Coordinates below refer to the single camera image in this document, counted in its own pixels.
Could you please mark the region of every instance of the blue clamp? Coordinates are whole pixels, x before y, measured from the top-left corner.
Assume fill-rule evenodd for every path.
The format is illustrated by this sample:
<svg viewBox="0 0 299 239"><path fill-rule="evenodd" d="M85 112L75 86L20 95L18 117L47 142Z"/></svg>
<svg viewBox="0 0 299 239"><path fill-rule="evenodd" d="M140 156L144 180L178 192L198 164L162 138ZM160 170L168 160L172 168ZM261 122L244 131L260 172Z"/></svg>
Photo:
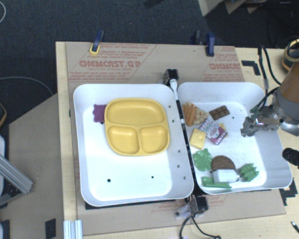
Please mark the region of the blue clamp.
<svg viewBox="0 0 299 239"><path fill-rule="evenodd" d="M99 43L103 41L104 31L98 30L94 43L92 43L90 48L90 54L96 56L99 53L100 45Z"/></svg>
<svg viewBox="0 0 299 239"><path fill-rule="evenodd" d="M206 56L214 56L214 44L215 44L215 35L212 32L209 32L206 35Z"/></svg>

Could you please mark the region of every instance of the dark floor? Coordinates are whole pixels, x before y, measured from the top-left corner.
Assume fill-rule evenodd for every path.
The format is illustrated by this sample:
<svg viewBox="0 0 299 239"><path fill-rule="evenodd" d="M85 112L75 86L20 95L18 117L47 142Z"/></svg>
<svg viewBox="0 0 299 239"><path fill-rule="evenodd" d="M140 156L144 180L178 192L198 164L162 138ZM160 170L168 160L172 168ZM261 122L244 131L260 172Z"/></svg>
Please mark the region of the dark floor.
<svg viewBox="0 0 299 239"><path fill-rule="evenodd" d="M0 78L30 77L56 93L56 41L89 41L97 29L105 42L190 44L196 30L215 34L216 45L285 48L299 36L299 0L269 0L249 14L231 15L222 3L203 17L198 0L0 0ZM0 19L3 7L0 5ZM0 102L11 123L50 96L37 82L0 80Z"/></svg>

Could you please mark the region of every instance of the white cable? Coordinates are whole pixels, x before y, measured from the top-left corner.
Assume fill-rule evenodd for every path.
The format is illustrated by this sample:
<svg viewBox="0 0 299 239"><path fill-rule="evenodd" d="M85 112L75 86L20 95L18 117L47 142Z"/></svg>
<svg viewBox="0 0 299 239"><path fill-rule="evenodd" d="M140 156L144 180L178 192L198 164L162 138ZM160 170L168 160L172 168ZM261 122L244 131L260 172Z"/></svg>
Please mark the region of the white cable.
<svg viewBox="0 0 299 239"><path fill-rule="evenodd" d="M0 19L0 23L1 23L1 22L4 20L4 18L5 18L5 15L6 15L6 9L5 9L5 6L4 6L3 2L0 1L0 4L3 6L3 9L4 9L3 16L2 16L2 18Z"/></svg>

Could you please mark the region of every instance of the yellow plate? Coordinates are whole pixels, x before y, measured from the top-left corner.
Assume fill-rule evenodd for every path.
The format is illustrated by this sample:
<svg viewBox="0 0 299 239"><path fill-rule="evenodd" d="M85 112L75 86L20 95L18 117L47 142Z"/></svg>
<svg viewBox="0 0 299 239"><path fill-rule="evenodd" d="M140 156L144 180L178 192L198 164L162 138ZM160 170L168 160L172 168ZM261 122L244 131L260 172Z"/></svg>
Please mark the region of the yellow plate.
<svg viewBox="0 0 299 239"><path fill-rule="evenodd" d="M165 110L152 99L115 99L106 105L104 119L108 143L118 154L154 155L169 145Z"/></svg>

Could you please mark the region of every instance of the brown cylinder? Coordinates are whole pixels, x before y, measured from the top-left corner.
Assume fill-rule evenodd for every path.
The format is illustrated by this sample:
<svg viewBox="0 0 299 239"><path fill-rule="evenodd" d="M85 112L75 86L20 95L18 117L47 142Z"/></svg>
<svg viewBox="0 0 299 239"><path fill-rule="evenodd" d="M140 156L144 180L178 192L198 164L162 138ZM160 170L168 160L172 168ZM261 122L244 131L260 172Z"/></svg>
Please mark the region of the brown cylinder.
<svg viewBox="0 0 299 239"><path fill-rule="evenodd" d="M295 62L287 73L280 92L287 100L299 104L299 62Z"/></svg>

